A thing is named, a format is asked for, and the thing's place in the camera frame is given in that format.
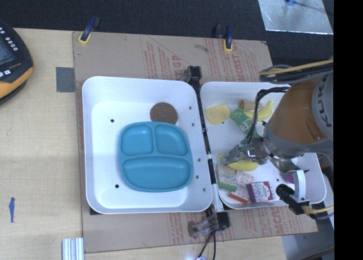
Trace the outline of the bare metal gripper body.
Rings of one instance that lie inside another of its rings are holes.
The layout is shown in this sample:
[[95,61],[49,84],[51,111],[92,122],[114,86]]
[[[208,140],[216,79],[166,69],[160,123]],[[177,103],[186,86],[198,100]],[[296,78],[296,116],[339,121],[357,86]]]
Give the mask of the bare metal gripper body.
[[259,165],[266,164],[275,156],[275,148],[268,138],[252,138],[249,144],[241,147],[246,159],[250,159]]

